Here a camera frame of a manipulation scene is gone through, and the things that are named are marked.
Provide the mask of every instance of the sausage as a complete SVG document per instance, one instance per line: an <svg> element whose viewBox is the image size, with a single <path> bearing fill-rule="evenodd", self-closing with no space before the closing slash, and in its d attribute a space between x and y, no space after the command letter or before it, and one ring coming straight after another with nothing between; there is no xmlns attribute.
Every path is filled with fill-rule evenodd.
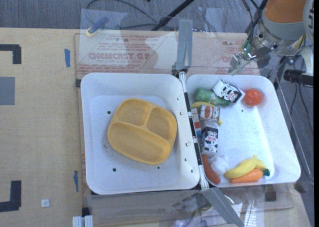
<svg viewBox="0 0 319 227"><path fill-rule="evenodd" d="M211 166L208 162L208 156L205 154L201 155L201 159L204 166L204 171L206 177L213 183L219 184L220 183L220 177L211 169Z"/></svg>

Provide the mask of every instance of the white container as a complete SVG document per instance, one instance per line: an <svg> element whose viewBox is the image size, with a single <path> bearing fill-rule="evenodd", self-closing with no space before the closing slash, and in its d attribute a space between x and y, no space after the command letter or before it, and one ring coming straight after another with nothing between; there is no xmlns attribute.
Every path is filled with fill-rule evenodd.
<svg viewBox="0 0 319 227"><path fill-rule="evenodd" d="M101 195L188 190L199 182L186 102L180 81L167 74L91 73L81 81L86 179ZM177 137L159 165L133 161L114 151L107 140L113 113L127 98L140 98L170 111Z"/></svg>
<svg viewBox="0 0 319 227"><path fill-rule="evenodd" d="M221 177L218 187L295 182L298 159L272 83L256 75L193 75L186 81L190 103L198 87L211 89L222 79L243 91L257 88L264 94L258 106L243 100L221 107L218 155L228 155L230 167L257 155L270 169L258 182L232 184ZM192 141L181 82L168 74L91 73L81 82L86 178L101 195L187 190L199 183L199 167ZM108 125L118 105L136 97L170 111L177 120L177 137L169 158L158 166L135 162L115 152L107 141Z"/></svg>

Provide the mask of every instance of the green bottle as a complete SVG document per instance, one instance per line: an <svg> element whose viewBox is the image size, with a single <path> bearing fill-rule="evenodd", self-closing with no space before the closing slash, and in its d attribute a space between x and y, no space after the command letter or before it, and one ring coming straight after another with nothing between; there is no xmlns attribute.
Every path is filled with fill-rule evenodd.
<svg viewBox="0 0 319 227"><path fill-rule="evenodd" d="M205 90L203 88L196 89L194 97L196 101L205 101L216 106L228 106L230 104L229 101L218 97L213 91Z"/></svg>

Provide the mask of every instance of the wooden table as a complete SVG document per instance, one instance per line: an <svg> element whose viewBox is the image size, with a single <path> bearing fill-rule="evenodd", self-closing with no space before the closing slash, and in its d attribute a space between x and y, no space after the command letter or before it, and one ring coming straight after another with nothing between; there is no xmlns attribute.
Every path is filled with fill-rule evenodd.
<svg viewBox="0 0 319 227"><path fill-rule="evenodd" d="M14 102L0 105L0 226L71 226L82 215L79 32L0 28L0 44L21 47L21 63L0 51L0 78L14 77ZM262 212L265 226L310 226L300 194L291 194L294 207Z"/></svg>

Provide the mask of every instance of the yellow divided plate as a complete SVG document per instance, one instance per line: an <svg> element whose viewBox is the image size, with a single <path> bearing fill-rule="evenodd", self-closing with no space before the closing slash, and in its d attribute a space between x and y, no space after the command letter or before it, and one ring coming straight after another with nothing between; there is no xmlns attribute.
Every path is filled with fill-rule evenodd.
<svg viewBox="0 0 319 227"><path fill-rule="evenodd" d="M169 157L176 134L177 121L169 111L142 99L129 98L116 109L108 140L118 153L155 165Z"/></svg>

